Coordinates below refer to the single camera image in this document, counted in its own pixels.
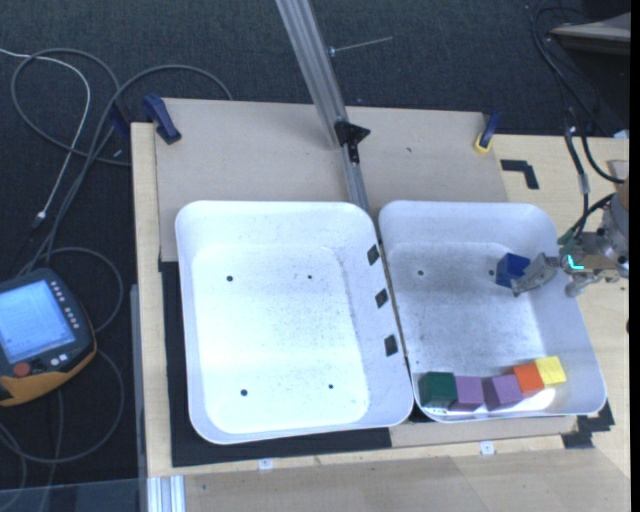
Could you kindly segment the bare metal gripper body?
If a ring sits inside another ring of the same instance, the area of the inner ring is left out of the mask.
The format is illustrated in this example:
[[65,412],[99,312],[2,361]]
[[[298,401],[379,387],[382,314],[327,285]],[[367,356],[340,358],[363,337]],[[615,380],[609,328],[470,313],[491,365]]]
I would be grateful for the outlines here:
[[561,264],[575,283],[615,282],[629,274],[629,220],[603,219],[594,231],[560,238]]

